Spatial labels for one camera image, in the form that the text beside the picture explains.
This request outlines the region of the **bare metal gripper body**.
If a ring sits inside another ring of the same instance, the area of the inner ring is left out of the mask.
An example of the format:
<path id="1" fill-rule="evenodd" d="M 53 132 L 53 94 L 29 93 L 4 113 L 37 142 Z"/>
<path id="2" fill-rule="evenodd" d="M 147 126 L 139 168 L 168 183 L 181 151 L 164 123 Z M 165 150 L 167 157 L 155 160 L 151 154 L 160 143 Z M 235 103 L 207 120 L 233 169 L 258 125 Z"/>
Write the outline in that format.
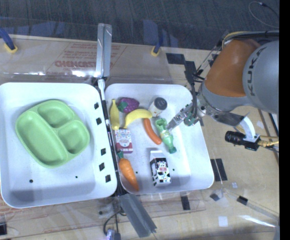
<path id="1" fill-rule="evenodd" d="M 250 119 L 247 115 L 239 115 L 228 111 L 220 111 L 214 109 L 208 103 L 197 103 L 192 104 L 192 113 L 189 117 L 184 119 L 184 124 L 187 126 L 193 126 L 200 121 L 204 116 L 211 117 L 214 121 L 236 127 L 240 124 L 248 123 Z"/>

